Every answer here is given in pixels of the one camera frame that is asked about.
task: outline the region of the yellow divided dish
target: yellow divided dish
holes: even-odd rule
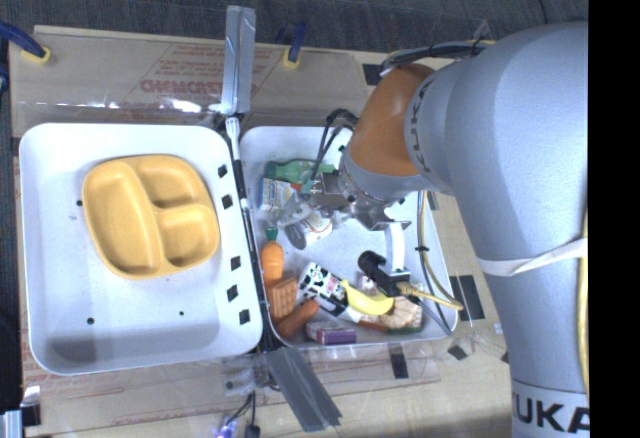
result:
[[[172,155],[104,162],[82,185],[89,232],[104,263],[129,279],[164,276],[208,260],[220,245],[211,197]]]

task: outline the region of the white cable tie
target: white cable tie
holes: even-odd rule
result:
[[[582,237],[535,258],[517,260],[483,260],[476,258],[476,260],[486,274],[494,276],[514,276],[549,264],[555,264],[562,260],[587,257],[588,252],[588,237]]]

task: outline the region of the blue clamp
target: blue clamp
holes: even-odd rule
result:
[[[301,20],[297,24],[289,23],[278,31],[274,43],[289,45],[283,57],[284,66],[287,68],[297,68],[300,64],[300,49],[306,29],[307,25]]]

